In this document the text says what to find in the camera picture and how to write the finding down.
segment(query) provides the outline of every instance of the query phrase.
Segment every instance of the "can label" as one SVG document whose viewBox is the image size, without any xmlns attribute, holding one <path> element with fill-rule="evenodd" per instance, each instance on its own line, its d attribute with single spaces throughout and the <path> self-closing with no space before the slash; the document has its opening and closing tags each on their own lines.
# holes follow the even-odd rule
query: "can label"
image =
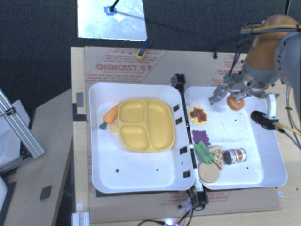
<svg viewBox="0 0 301 226">
<path fill-rule="evenodd" d="M 246 152 L 243 148 L 228 150 L 226 154 L 228 154 L 228 156 L 226 156 L 228 158 L 227 164 L 244 162 L 246 160 Z"/>
</svg>

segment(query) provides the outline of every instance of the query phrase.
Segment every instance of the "orange carrot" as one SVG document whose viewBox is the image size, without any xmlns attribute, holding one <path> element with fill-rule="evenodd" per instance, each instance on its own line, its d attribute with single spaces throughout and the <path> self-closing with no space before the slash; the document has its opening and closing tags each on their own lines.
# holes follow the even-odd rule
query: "orange carrot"
<svg viewBox="0 0 301 226">
<path fill-rule="evenodd" d="M 122 102 L 115 105 L 103 116 L 103 123 L 99 126 L 100 129 L 105 129 L 107 124 L 112 124 L 118 115 L 118 108 Z"/>
</svg>

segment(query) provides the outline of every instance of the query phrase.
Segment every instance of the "tin can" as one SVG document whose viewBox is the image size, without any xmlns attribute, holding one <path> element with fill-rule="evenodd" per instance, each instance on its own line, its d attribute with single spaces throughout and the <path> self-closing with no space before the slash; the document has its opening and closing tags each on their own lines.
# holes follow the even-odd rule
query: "tin can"
<svg viewBox="0 0 301 226">
<path fill-rule="evenodd" d="M 226 164 L 231 165 L 246 161 L 246 151 L 243 148 L 227 150 L 223 153 Z"/>
</svg>

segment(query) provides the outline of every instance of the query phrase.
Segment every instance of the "purple grapes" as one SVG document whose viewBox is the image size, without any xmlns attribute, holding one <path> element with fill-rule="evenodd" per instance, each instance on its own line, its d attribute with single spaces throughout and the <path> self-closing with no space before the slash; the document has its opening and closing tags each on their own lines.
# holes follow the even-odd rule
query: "purple grapes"
<svg viewBox="0 0 301 226">
<path fill-rule="evenodd" d="M 211 145 L 209 143 L 209 138 L 205 130 L 193 130 L 192 135 L 194 143 L 199 143 L 200 141 L 203 141 L 207 147 Z"/>
</svg>

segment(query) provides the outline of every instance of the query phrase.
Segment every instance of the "divided yellow plate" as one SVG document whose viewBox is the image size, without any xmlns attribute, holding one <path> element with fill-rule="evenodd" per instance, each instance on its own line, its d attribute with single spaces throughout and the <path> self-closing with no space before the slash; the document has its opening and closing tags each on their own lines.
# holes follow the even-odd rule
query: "divided yellow plate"
<svg viewBox="0 0 301 226">
<path fill-rule="evenodd" d="M 118 109 L 122 144 L 136 152 L 162 152 L 173 146 L 173 115 L 166 103 L 156 99 L 130 99 Z"/>
</svg>

